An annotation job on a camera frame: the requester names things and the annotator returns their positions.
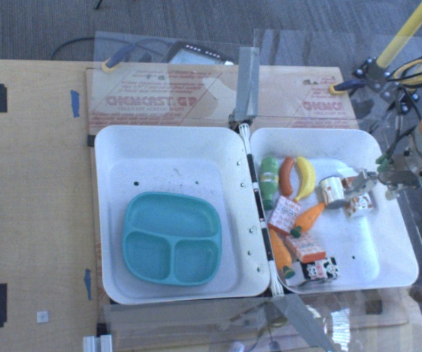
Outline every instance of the can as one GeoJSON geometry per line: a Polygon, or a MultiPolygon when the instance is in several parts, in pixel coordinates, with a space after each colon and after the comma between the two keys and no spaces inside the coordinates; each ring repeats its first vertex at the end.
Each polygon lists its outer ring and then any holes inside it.
{"type": "Polygon", "coordinates": [[[320,188],[326,208],[342,208],[347,203],[343,184],[338,176],[329,176],[320,180],[320,188]]]}

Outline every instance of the yellow pole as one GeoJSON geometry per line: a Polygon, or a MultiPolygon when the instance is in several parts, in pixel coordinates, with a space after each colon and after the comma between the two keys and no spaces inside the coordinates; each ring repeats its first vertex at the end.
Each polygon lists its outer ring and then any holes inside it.
{"type": "Polygon", "coordinates": [[[377,58],[376,63],[381,68],[387,68],[388,65],[395,59],[402,48],[407,44],[407,41],[417,32],[422,25],[422,2],[418,8],[411,14],[408,21],[405,22],[400,31],[389,43],[387,48],[377,58]]]}

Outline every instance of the yellow banana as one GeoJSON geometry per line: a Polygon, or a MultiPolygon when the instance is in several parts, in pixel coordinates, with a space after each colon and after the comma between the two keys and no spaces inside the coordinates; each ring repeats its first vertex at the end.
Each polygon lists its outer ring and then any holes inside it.
{"type": "Polygon", "coordinates": [[[312,163],[303,156],[298,156],[296,158],[296,163],[302,176],[299,192],[294,197],[294,201],[298,202],[301,198],[308,197],[315,189],[316,173],[312,163]]]}

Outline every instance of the carrot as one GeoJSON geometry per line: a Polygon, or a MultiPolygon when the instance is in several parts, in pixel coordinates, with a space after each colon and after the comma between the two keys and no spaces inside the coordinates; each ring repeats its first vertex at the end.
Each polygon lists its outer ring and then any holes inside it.
{"type": "Polygon", "coordinates": [[[279,184],[281,185],[281,194],[283,196],[290,196],[294,191],[291,184],[291,169],[294,166],[295,160],[291,156],[284,159],[284,162],[279,168],[279,184]]]}
{"type": "Polygon", "coordinates": [[[278,270],[283,272],[284,278],[289,279],[295,272],[292,270],[292,256],[285,244],[277,235],[276,231],[269,229],[269,238],[271,239],[272,251],[274,254],[274,261],[278,270]]]}
{"type": "Polygon", "coordinates": [[[294,222],[294,228],[291,230],[291,235],[298,238],[300,237],[301,232],[307,232],[310,228],[312,228],[316,219],[325,209],[325,206],[325,202],[320,202],[297,216],[296,221],[294,222]]]}

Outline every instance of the white tray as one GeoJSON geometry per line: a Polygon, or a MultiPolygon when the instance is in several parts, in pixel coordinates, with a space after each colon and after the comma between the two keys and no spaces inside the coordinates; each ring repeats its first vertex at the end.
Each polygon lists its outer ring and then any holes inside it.
{"type": "MultiPolygon", "coordinates": [[[[250,144],[257,171],[267,155],[281,162],[286,156],[300,155],[314,166],[317,185],[340,171],[376,171],[375,160],[382,154],[370,134],[350,129],[262,128],[250,137],[250,144]]],[[[291,183],[295,195],[299,188],[295,166],[291,183]]],[[[286,287],[296,293],[322,293],[411,285],[418,277],[418,263],[399,204],[385,198],[386,190],[383,184],[376,184],[370,192],[374,209],[366,216],[348,218],[344,209],[325,209],[310,230],[327,256],[335,257],[340,275],[336,280],[286,287]]],[[[317,186],[300,201],[301,211],[322,201],[317,186]]]]}
{"type": "Polygon", "coordinates": [[[103,285],[120,304],[248,297],[269,285],[258,211],[243,141],[227,128],[112,125],[95,138],[103,285]],[[123,215],[133,197],[166,191],[199,197],[218,211],[222,257],[204,285],[142,281],[126,267],[123,215]]]}

